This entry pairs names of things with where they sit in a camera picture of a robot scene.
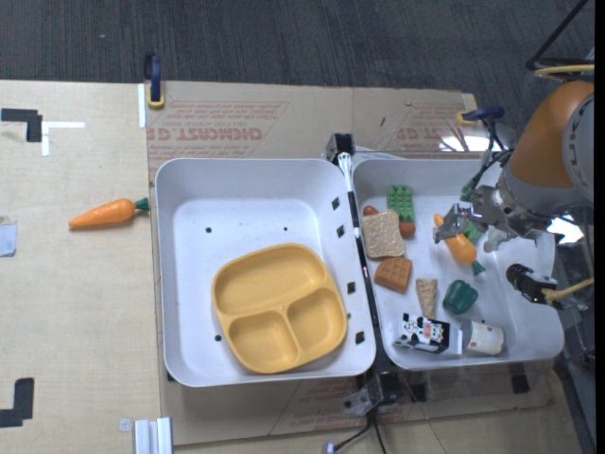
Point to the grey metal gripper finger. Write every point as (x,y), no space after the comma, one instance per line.
(460,211)
(448,229)

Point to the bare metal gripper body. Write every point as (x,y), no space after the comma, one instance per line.
(494,208)

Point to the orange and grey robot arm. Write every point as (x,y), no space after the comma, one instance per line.
(543,144)

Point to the orange carrot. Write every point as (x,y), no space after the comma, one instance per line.
(462,249)
(106,213)

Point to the tan bread slice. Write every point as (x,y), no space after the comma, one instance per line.
(382,235)

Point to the green bell pepper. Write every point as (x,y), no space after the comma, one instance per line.
(460,297)

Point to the tan wedge-shaped slice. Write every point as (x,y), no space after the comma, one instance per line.
(427,296)

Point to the orange-brown waffle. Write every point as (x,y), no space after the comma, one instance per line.
(393,274)

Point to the white plastic tray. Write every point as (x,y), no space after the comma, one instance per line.
(236,215)
(501,296)

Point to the thin black and white rod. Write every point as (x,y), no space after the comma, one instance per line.
(367,272)

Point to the cow print milk carton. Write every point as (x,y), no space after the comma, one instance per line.
(423,333)

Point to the white cup with orange dots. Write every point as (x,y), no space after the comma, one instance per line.
(484,338)

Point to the yellow divided plate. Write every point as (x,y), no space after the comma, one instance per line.
(279,308)

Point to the brown cardboard board red print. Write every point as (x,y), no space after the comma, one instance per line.
(227,130)

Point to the black cylinder on white bracket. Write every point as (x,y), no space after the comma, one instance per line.
(527,281)

